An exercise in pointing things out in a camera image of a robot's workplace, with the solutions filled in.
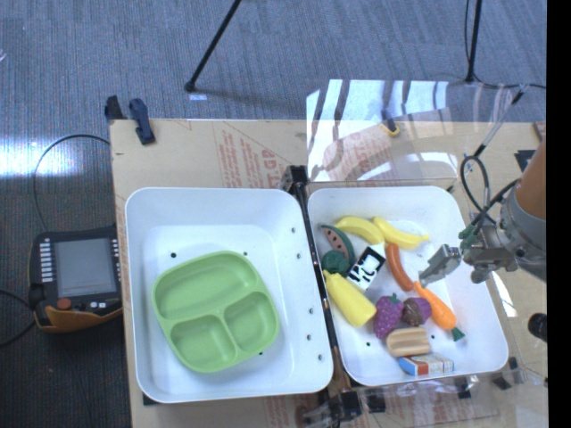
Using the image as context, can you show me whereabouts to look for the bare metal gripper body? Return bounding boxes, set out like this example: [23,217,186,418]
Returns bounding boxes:
[461,224,521,273]

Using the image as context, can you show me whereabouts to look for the orange sausage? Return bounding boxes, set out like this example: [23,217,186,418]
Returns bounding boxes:
[384,242,416,292]

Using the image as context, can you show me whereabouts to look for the orange carrot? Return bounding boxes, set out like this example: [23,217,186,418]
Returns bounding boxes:
[413,280,467,343]

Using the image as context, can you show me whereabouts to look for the yellow banana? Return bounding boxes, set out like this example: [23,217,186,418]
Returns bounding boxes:
[372,216,431,251]
[334,215,386,246]

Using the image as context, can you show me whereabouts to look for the brown and purple toy food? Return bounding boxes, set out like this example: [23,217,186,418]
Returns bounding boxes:
[401,296,433,328]

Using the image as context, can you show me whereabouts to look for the white plastic tray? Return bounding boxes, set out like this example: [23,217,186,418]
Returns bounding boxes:
[306,185,510,388]
[124,186,335,405]

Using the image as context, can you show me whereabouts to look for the black and white carton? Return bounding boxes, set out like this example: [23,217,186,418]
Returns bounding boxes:
[346,245,387,292]

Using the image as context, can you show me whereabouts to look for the purple grapes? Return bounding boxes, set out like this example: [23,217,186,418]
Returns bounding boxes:
[372,292,405,341]

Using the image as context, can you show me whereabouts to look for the tan hot dog bun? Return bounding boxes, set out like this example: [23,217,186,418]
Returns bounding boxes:
[385,325,433,358]

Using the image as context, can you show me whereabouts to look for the yellow bottle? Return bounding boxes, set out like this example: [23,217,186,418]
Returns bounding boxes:
[322,269,378,328]

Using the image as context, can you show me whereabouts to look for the orange white blue carton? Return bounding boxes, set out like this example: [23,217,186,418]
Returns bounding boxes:
[396,351,456,378]

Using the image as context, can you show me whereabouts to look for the watermelon slice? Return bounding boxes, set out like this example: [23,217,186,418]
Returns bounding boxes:
[319,224,357,263]

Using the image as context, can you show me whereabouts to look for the green broccoli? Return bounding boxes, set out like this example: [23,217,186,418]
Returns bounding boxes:
[320,250,352,278]

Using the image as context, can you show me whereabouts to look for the green divided plate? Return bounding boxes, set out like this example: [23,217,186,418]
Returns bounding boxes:
[151,250,282,375]

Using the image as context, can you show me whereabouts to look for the brown cardboard board red print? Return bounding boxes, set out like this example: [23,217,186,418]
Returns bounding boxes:
[109,118,548,428]

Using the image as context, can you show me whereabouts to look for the black cylinder on white bracket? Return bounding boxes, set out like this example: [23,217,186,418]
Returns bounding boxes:
[527,312,548,343]

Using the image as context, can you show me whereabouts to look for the black block with thin wires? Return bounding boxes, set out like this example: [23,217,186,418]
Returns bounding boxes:
[327,389,363,420]
[279,164,310,192]

